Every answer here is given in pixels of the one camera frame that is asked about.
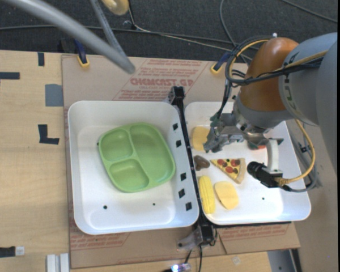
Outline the toy pizza slice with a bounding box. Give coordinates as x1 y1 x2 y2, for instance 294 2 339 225
209 157 247 185

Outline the white plastic tray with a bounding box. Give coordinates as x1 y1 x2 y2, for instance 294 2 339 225
67 100 201 236
184 101 312 226

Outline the green divided plate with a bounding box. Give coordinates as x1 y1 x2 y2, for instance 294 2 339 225
97 122 177 194

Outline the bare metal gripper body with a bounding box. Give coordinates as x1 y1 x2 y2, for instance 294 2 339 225
214 122 270 147

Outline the thin black rod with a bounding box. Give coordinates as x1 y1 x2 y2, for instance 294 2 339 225
174 102 208 228

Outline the black cylinder on white bracket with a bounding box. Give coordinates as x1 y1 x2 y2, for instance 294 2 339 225
246 138 284 189

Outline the brown cardboard board red print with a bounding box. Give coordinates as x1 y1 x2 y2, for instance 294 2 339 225
61 54 301 269

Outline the yellow toy bread slice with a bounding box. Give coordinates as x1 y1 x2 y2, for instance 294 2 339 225
190 126 211 152
213 180 240 211

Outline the red and green toy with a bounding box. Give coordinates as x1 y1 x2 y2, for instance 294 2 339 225
246 141 269 151

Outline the black block with thin wires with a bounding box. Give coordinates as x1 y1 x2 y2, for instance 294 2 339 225
169 86 186 107
197 224 216 245

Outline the yellow toy corn cob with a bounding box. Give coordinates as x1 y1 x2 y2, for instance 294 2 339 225
198 175 216 215

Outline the brown toy lump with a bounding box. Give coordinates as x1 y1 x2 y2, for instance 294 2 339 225
193 155 211 172

